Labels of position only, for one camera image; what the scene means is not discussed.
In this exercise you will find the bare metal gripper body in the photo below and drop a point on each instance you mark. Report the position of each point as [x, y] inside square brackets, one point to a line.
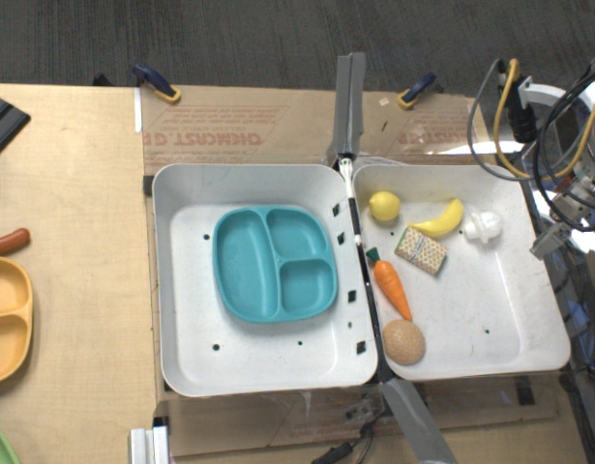
[576, 201]

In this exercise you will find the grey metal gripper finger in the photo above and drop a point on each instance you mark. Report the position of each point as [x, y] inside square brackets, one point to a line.
[547, 242]

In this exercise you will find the white plastic toy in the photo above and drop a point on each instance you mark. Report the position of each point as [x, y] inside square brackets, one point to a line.
[484, 226]

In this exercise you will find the white plastic tray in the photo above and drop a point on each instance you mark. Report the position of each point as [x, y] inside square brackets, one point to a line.
[476, 307]
[258, 356]

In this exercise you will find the yellow banana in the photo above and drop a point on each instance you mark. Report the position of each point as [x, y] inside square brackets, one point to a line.
[444, 223]

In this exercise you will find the patterned small carton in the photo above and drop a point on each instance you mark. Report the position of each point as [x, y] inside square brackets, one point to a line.
[421, 250]

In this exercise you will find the orange carrot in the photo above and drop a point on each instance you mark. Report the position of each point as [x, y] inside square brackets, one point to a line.
[393, 283]

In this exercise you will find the yellow lemon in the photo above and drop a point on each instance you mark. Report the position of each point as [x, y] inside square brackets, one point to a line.
[384, 206]

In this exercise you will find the tan round bread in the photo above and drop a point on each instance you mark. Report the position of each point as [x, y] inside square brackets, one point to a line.
[404, 342]

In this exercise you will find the thin black and white rod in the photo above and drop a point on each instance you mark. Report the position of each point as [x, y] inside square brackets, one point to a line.
[365, 278]

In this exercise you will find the blue divided plate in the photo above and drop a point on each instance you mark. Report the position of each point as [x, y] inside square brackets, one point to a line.
[244, 269]

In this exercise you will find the brown cardboard board red print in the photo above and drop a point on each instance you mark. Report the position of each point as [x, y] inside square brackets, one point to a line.
[239, 128]

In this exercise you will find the brown sausage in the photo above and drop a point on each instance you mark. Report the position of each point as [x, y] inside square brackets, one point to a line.
[9, 242]

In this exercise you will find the orange divided plate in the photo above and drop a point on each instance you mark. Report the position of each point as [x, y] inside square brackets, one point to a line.
[9, 317]

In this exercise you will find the black ribbed panel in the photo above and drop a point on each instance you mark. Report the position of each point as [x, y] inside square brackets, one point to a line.
[2, 124]

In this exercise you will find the black cylinder on white bracket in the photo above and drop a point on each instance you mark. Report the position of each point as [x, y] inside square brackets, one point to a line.
[523, 121]

